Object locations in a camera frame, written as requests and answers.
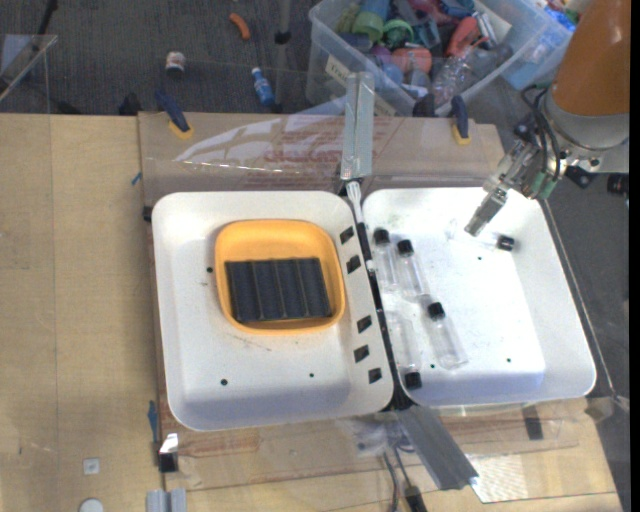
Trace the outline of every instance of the orange object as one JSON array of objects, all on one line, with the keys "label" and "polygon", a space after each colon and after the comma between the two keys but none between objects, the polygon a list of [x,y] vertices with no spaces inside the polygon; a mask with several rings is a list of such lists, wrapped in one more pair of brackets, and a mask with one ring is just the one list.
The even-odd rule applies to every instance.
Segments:
[{"label": "orange object", "polygon": [[249,26],[247,25],[247,22],[244,21],[242,16],[240,16],[239,14],[236,14],[235,12],[232,12],[229,15],[229,20],[236,27],[238,27],[238,29],[240,29],[240,35],[242,36],[242,39],[245,41],[249,40],[249,38],[251,37],[251,32],[249,31]]},{"label": "orange object", "polygon": [[569,42],[551,93],[572,114],[630,111],[631,0],[593,0]]},{"label": "orange object", "polygon": [[[319,226],[301,220],[260,219],[232,222],[218,234],[214,249],[218,297],[225,318],[251,334],[306,334],[327,329],[346,308],[344,281],[331,237]],[[331,316],[240,323],[233,317],[227,261],[318,258],[325,280]]]},{"label": "orange object", "polygon": [[463,18],[451,36],[445,57],[462,57],[468,46],[471,46],[482,34],[477,20],[472,16]]},{"label": "orange object", "polygon": [[411,54],[413,54],[416,68],[425,73],[431,71],[431,52],[426,48],[398,48],[391,54],[391,62],[398,66],[403,73],[407,73],[412,69]]}]

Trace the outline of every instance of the clear plastic box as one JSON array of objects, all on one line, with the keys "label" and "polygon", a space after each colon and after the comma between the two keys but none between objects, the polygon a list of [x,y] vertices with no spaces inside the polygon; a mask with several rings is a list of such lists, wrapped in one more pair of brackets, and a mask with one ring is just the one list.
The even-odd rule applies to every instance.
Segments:
[{"label": "clear plastic box", "polygon": [[[338,34],[336,26],[341,13],[353,0],[323,0],[309,11],[311,20],[311,52],[307,79],[307,99],[319,104],[337,95],[349,72],[370,71],[375,77],[376,113],[411,116],[416,102],[408,92],[387,77],[363,53],[349,46]],[[551,78],[560,63],[572,32],[553,19],[531,0],[482,0],[476,9],[489,16],[498,42],[507,42],[513,55],[501,66],[471,85],[462,93],[471,99],[488,83],[502,76],[514,88]],[[448,104],[437,113],[448,113]]]}]

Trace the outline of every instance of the small white square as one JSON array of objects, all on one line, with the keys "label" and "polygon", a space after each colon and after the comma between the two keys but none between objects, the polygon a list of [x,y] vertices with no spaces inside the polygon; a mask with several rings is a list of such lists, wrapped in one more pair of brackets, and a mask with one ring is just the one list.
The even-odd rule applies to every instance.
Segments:
[{"label": "small white square", "polygon": [[97,475],[100,473],[100,459],[97,457],[92,459],[84,459],[82,461],[82,468],[85,475]]}]

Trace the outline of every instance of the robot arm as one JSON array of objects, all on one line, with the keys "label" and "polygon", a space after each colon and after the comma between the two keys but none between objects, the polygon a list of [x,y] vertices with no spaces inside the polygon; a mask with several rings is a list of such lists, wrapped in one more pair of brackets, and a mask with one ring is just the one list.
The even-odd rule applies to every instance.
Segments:
[{"label": "robot arm", "polygon": [[593,0],[548,89],[522,91],[535,130],[505,155],[465,230],[476,236],[509,189],[546,199],[568,169],[628,173],[631,0]]}]

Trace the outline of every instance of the wooden table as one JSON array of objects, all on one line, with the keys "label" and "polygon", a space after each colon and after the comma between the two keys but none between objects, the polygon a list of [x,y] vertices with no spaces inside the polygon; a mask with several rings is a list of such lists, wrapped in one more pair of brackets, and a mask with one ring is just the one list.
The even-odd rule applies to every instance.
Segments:
[{"label": "wooden table", "polygon": [[[90,497],[106,511],[144,511],[147,491],[167,485],[147,419],[158,381],[140,169],[135,118],[0,115],[0,512],[74,511]],[[426,492],[428,509],[621,510],[584,401],[562,407],[577,444],[516,462],[530,496],[571,496],[482,505],[466,487]],[[477,457],[478,467],[491,462]],[[235,470],[233,458],[225,464]],[[380,467],[194,491],[188,501],[189,512],[328,502],[372,512],[388,509],[390,489]]]}]

